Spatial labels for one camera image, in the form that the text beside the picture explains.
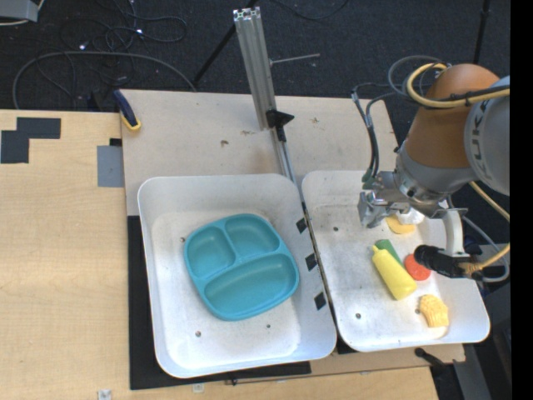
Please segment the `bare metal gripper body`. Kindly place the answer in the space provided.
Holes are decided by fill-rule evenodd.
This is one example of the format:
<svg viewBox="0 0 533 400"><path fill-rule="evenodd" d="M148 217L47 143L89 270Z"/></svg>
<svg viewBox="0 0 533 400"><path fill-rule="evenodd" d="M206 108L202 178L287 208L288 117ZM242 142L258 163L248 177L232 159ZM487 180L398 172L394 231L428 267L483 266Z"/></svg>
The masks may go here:
<svg viewBox="0 0 533 400"><path fill-rule="evenodd" d="M445 193L423 187L409 174L397 170L379 172L369 193L371 203L379 210L380 206L394 202L401 205L401 213L415 209L426 217L435 218L447 209Z"/></svg>

